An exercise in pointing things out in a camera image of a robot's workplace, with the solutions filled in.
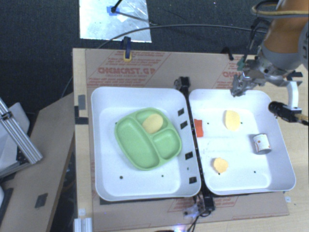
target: dark floor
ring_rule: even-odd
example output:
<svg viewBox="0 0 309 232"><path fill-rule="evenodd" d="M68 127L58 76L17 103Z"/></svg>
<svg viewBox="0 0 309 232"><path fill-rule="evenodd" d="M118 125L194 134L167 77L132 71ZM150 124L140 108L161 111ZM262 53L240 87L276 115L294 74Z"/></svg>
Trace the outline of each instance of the dark floor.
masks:
<svg viewBox="0 0 309 232"><path fill-rule="evenodd" d="M146 1L149 18L160 25L200 23L250 28L254 20L250 8L262 0ZM153 30L151 36L152 43L133 43L132 48L220 53L228 46L233 53L243 54L249 32L177 28ZM257 35L252 54L262 38L262 34ZM21 102L28 113L46 107L61 97L72 76L72 49L96 48L101 43L79 38L79 0L0 0L0 97L7 105ZM117 49L119 45L112 42L106 48Z"/></svg>

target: yellow food item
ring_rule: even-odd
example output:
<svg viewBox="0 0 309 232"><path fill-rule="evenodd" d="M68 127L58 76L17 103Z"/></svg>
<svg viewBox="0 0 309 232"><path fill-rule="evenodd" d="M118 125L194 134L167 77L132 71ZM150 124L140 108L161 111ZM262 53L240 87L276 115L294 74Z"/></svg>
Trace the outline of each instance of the yellow food item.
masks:
<svg viewBox="0 0 309 232"><path fill-rule="evenodd" d="M228 162L222 158L216 158L213 162L213 167L218 173L223 173L228 168Z"/></svg>
<svg viewBox="0 0 309 232"><path fill-rule="evenodd" d="M237 112L227 110L225 112L225 126L231 131L237 131L240 126L240 116Z"/></svg>
<svg viewBox="0 0 309 232"><path fill-rule="evenodd" d="M161 129L163 125L163 117L159 114L151 114L142 123L143 128L149 134L153 134Z"/></svg>

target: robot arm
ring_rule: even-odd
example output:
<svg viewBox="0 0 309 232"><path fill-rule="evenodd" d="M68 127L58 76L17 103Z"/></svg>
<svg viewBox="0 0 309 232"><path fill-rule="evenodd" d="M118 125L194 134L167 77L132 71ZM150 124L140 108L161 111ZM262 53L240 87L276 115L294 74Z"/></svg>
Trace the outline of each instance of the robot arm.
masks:
<svg viewBox="0 0 309 232"><path fill-rule="evenodd" d="M248 89L266 82L287 87L288 105L272 102L269 109L288 122L304 123L301 109L297 107L297 86L301 81L293 81L292 77L299 76L295 69L301 64L308 70L309 0L280 0L275 12L259 12L257 7L252 8L253 14L274 19L255 59L246 61L245 56L239 62L242 74L234 76L231 94L244 95Z"/></svg>

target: red object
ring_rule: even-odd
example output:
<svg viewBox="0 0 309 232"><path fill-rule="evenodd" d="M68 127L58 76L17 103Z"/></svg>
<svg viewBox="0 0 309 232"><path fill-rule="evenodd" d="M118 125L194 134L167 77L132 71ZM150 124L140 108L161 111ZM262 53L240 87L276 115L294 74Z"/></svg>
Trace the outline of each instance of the red object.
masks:
<svg viewBox="0 0 309 232"><path fill-rule="evenodd" d="M203 137L203 120L194 119L194 125L195 125L195 131L197 134L197 137Z"/></svg>

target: can label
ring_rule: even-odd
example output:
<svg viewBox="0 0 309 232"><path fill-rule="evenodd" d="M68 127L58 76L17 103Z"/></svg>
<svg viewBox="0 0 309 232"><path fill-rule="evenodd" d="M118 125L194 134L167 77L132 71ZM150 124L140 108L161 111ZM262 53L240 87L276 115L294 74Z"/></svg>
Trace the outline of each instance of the can label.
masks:
<svg viewBox="0 0 309 232"><path fill-rule="evenodd" d="M267 135L264 133L253 137L256 153L259 155L267 154L271 151Z"/></svg>

